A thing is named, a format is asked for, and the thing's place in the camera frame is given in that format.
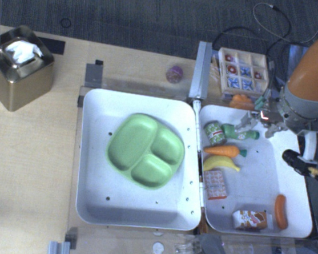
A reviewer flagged orange patterned packet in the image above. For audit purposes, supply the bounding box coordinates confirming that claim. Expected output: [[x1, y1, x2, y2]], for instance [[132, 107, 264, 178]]
[[200, 168, 231, 203]]

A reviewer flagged green divided plate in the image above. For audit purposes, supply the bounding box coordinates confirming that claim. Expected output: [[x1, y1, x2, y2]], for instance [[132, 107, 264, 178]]
[[102, 110, 190, 195]]

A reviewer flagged yellow banana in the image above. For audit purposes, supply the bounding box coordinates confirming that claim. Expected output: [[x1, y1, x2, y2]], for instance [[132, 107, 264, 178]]
[[202, 154, 243, 177]]

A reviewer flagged orange sausage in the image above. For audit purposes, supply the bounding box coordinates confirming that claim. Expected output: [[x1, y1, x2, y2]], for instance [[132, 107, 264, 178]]
[[271, 193, 293, 231]]

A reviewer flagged black cylinder on white bracket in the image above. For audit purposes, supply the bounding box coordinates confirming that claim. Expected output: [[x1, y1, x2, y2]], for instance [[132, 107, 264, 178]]
[[279, 128, 318, 179]]

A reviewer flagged green and white can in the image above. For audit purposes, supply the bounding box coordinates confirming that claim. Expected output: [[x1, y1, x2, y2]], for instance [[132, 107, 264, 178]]
[[201, 119, 230, 148]]

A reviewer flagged wooden box of game tiles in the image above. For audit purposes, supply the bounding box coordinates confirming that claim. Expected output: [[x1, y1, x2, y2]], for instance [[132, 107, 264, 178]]
[[212, 46, 273, 100]]

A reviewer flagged orange toy food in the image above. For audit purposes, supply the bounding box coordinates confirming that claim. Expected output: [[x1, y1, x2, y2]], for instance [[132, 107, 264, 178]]
[[229, 92, 257, 112]]

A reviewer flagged orange carrot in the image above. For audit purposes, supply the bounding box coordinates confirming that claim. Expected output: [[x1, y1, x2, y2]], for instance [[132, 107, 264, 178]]
[[202, 141, 248, 160]]

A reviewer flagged orange and white carton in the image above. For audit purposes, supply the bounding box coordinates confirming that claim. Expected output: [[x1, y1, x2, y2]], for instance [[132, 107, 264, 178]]
[[230, 207, 277, 235]]

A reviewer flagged purple round toy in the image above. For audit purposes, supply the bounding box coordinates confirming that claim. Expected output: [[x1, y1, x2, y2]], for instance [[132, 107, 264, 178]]
[[164, 64, 185, 85]]

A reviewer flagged white round disc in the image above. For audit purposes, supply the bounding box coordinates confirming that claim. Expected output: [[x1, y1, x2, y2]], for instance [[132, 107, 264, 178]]
[[151, 241, 166, 254]]

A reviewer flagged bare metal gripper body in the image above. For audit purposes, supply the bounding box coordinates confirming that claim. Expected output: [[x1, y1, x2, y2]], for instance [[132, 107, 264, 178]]
[[257, 102, 318, 135]]

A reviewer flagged green bottle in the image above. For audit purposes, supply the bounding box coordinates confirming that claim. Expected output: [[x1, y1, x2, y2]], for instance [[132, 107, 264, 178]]
[[219, 122, 262, 143]]

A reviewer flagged white plastic tray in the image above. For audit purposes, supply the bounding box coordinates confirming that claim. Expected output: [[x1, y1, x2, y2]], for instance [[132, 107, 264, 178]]
[[68, 86, 216, 238], [185, 103, 318, 245]]

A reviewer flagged gold tissue box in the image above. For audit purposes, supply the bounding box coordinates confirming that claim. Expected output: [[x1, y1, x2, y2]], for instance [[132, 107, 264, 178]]
[[0, 21, 60, 118]]

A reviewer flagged clear plastic packet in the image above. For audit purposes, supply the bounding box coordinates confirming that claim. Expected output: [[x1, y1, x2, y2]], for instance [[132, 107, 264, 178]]
[[173, 239, 203, 254]]

